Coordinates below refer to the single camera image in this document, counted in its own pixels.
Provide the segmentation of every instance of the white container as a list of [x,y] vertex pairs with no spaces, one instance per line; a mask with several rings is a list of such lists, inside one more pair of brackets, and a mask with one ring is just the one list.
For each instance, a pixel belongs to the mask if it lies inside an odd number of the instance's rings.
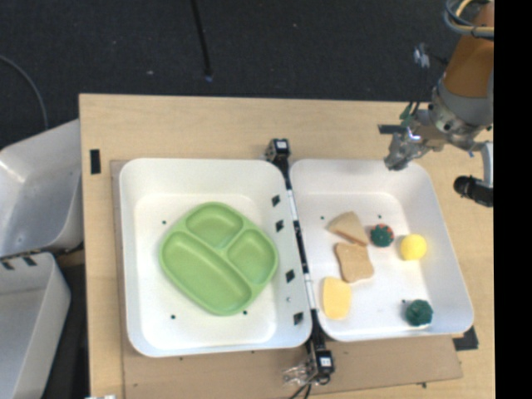
[[0,152],[0,256],[83,240],[79,120]]
[[42,396],[70,299],[51,254],[2,261],[0,399]]
[[[127,334],[140,353],[183,356],[296,347],[307,340],[312,322],[303,270],[288,193],[276,167],[261,160],[138,159],[124,165],[119,185]],[[276,196],[280,201],[273,205]],[[269,285],[234,316],[215,316],[193,303],[158,261],[167,229],[210,201],[246,216],[278,250]]]
[[[380,160],[300,160],[290,177],[318,318],[328,336],[353,342],[463,333],[471,326],[473,308],[460,267],[429,175],[419,165],[390,171]],[[396,239],[386,248],[368,245],[375,273],[351,285],[350,313],[332,320],[323,312],[322,283],[327,276],[341,277],[333,246],[345,241],[327,231],[327,224],[346,211],[354,211],[368,233],[388,224]],[[399,243],[414,233],[425,237],[428,251],[421,260],[405,261]],[[431,324],[413,327],[404,310],[418,298],[431,304],[434,315]]]

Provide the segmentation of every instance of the green ball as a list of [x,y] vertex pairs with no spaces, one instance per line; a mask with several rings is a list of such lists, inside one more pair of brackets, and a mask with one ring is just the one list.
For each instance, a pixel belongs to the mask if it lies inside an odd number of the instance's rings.
[[431,323],[432,314],[431,305],[426,300],[414,300],[406,309],[406,320],[414,327]]
[[370,237],[377,247],[387,247],[393,242],[395,235],[390,226],[381,223],[371,230]]

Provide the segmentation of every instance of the green plate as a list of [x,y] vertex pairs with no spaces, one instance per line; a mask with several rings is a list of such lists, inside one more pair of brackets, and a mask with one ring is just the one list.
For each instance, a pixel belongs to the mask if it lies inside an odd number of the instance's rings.
[[192,209],[163,238],[160,265],[202,308],[228,316],[248,307],[278,266],[272,240],[226,204]]

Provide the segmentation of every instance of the toy bread slice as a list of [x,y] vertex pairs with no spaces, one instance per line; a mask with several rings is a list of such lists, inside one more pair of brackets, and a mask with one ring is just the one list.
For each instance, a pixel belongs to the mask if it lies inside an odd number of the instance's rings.
[[341,237],[358,243],[360,245],[368,245],[369,238],[364,231],[358,216],[352,212],[340,214],[337,218],[333,219],[328,225],[329,232],[340,235]]
[[340,263],[342,278],[345,281],[354,283],[373,276],[374,269],[367,255],[366,246],[338,243],[334,246],[334,253]]
[[351,307],[351,287],[338,278],[323,280],[323,311],[331,319],[344,319]]

